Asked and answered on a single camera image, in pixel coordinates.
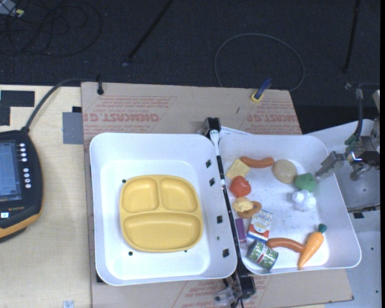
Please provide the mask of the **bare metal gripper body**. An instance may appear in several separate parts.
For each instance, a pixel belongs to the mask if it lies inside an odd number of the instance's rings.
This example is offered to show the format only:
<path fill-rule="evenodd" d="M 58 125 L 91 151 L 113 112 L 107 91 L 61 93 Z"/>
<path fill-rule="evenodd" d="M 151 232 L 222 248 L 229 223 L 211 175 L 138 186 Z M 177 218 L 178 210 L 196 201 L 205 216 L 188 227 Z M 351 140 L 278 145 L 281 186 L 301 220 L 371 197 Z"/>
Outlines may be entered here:
<path fill-rule="evenodd" d="M 380 168 L 379 142 L 370 136 L 352 138 L 346 148 L 346 160 L 352 166 L 351 180 L 360 179 L 371 168 Z"/>

